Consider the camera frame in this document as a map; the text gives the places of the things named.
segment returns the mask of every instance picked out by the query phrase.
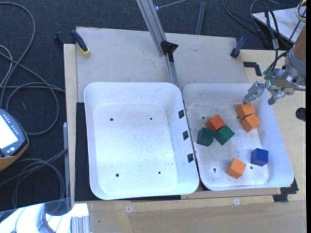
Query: empty white tray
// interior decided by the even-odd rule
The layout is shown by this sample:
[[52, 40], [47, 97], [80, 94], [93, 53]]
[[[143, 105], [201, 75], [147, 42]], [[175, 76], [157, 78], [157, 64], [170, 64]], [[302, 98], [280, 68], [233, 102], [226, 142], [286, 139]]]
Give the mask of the empty white tray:
[[[191, 83], [185, 86], [183, 97], [190, 134], [198, 161], [202, 183], [210, 190], [286, 187], [292, 184], [294, 173], [276, 121], [273, 107], [268, 104], [267, 91], [251, 101], [261, 124], [247, 133], [240, 125], [235, 109], [252, 84]], [[208, 119], [219, 114], [235, 133], [223, 146], [214, 139], [209, 146], [197, 144], [199, 130]], [[269, 151], [268, 164], [250, 163], [251, 151]], [[238, 158], [246, 163], [244, 174], [235, 179], [226, 174], [229, 162]]]
[[183, 195], [199, 176], [182, 94], [171, 83], [89, 84], [90, 187], [104, 200]]

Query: orange cube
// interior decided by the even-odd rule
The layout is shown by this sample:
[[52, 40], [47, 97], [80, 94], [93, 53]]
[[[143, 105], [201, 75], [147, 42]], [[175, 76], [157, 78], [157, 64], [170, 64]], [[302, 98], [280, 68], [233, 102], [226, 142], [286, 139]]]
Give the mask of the orange cube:
[[223, 121], [223, 119], [220, 117], [220, 115], [215, 115], [212, 118], [210, 118], [205, 126], [213, 131], [218, 131], [221, 127], [223, 127], [225, 125], [225, 122]]
[[241, 104], [238, 108], [235, 109], [238, 117], [244, 119], [245, 117], [254, 114], [256, 111], [251, 103]]
[[246, 132], [250, 132], [253, 128], [257, 127], [259, 124], [261, 124], [261, 122], [255, 114], [251, 114], [245, 117], [241, 122], [241, 125]]
[[229, 174], [233, 178], [239, 178], [243, 175], [246, 164], [243, 161], [240, 161], [237, 158], [234, 158], [230, 161], [228, 168], [226, 170], [226, 174]]

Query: blue cube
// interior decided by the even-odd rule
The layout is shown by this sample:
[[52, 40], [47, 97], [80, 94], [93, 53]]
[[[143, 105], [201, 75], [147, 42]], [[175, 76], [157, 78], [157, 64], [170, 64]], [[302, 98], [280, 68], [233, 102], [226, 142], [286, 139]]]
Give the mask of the blue cube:
[[252, 151], [251, 164], [264, 166], [268, 163], [269, 151], [256, 148]]

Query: black floor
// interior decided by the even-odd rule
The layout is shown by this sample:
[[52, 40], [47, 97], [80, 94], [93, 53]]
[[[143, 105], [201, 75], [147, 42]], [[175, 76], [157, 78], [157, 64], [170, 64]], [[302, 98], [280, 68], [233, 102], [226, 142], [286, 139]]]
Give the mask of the black floor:
[[[157, 6], [179, 0], [153, 0]], [[206, 2], [202, 35], [234, 37], [244, 36], [244, 49], [270, 49], [263, 45], [250, 20], [250, 7], [255, 0], [186, 0], [159, 10], [163, 29], [168, 33], [195, 34], [201, 2]], [[263, 12], [296, 7], [300, 0], [259, 0], [252, 12]], [[76, 26], [115, 28], [127, 30], [147, 30], [135, 0], [0, 0], [0, 45], [6, 47], [14, 60], [19, 60], [26, 50], [33, 32], [30, 16], [19, 7], [24, 6], [33, 14], [36, 31], [30, 49], [21, 64], [39, 74], [46, 82], [65, 89], [63, 53], [54, 44], [57, 32], [63, 34], [64, 43], [72, 43], [70, 31]], [[0, 47], [0, 52], [7, 55]], [[10, 63], [0, 56], [0, 83]], [[9, 79], [8, 86], [42, 82], [25, 69], [17, 67]], [[4, 91], [3, 108], [14, 115], [29, 134], [30, 146], [21, 160], [38, 158], [48, 160], [64, 148], [63, 124], [66, 122], [65, 94], [55, 91], [59, 103], [59, 115], [55, 97], [47, 89], [21, 89], [9, 97], [13, 89]], [[58, 176], [50, 167], [44, 167], [26, 177], [18, 187], [17, 201], [12, 202], [17, 179], [7, 179], [21, 173], [31, 161], [17, 162], [0, 172], [0, 211], [60, 198], [61, 187]], [[64, 175], [64, 161], [59, 158], [53, 165]]]

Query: tray containing blocks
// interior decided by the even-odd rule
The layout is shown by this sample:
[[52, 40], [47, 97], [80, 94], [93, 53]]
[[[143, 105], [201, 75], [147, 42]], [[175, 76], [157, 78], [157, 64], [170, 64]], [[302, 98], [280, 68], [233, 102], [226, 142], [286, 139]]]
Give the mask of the tray containing blocks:
[[94, 82], [84, 91], [90, 187], [103, 200], [185, 195], [199, 185], [180, 89]]
[[190, 83], [183, 97], [202, 184], [214, 191], [286, 187], [293, 169], [267, 91], [248, 83]]

